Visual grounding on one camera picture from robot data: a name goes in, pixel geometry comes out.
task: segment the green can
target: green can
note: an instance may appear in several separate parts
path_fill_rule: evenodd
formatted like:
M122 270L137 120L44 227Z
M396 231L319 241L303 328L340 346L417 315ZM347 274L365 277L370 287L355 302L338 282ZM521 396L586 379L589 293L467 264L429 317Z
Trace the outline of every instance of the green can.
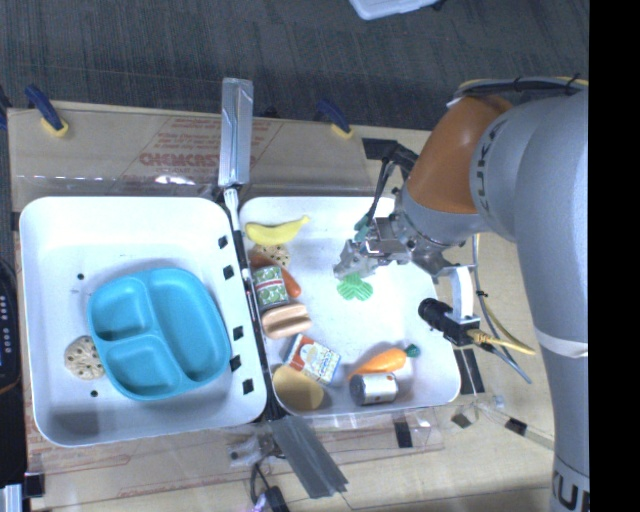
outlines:
M260 311L289 304L289 295L284 286L282 270L278 265L262 267L253 271L253 287Z

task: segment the banana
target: banana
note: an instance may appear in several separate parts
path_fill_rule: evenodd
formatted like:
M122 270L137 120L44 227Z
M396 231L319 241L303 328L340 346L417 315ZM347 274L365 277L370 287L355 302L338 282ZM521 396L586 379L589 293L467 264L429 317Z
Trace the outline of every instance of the banana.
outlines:
M300 228L311 219L303 215L298 220L292 220L277 226L265 226L257 222L247 222L244 232L249 240L258 245L279 245L293 240Z

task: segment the orange-brown robot joint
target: orange-brown robot joint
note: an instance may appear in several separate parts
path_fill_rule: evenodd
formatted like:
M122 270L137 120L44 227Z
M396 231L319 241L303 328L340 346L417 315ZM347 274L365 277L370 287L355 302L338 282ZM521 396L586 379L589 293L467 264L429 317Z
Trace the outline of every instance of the orange-brown robot joint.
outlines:
M499 96L467 96L451 106L409 175L411 198L432 210L477 213L469 189L471 157L486 128L509 108L511 103Z

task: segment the yellow clamp tip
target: yellow clamp tip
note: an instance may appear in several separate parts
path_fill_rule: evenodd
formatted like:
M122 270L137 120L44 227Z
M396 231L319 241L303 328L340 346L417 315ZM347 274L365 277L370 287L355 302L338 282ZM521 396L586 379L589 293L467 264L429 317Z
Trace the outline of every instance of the yellow clamp tip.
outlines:
M331 125L331 130L340 135L340 137L342 137L343 139L350 139L351 137L353 137L353 129L350 129L348 132L345 132L342 128L340 128L337 124L332 124Z
M60 119L60 121L62 122L62 128L60 128L59 130L56 130L53 126L49 124L49 122L44 117L40 118L40 124L42 125L42 127L48 133L58 138L64 137L69 131L69 124L64 119Z

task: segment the metal can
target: metal can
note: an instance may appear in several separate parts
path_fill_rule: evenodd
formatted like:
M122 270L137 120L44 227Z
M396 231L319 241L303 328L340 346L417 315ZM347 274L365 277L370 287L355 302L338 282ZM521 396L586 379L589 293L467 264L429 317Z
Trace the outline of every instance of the metal can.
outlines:
M289 295L278 265L262 267L253 271L253 287L260 311L289 304Z
M349 392L356 405L393 402L398 394L398 382L393 373L354 375L349 381Z

